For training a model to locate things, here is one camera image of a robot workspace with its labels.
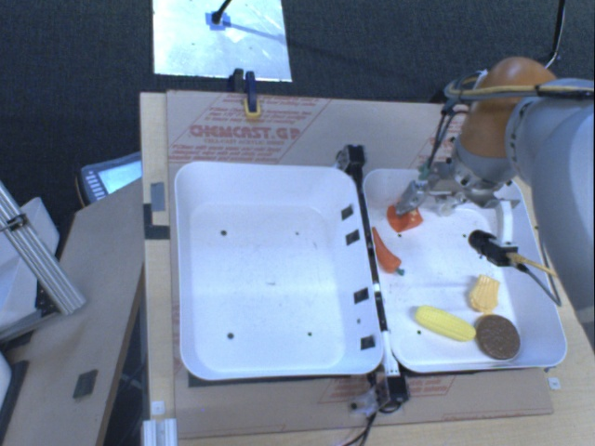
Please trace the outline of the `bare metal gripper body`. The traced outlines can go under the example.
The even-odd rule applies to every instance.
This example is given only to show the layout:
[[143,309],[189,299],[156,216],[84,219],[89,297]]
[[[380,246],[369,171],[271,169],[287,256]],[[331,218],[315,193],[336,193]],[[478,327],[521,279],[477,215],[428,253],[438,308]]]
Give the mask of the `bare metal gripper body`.
[[420,167],[420,180],[427,184],[426,192],[442,206],[444,214],[465,203],[473,203],[480,208],[494,208],[499,204],[496,193],[503,187],[502,182],[477,176],[460,161],[423,164]]

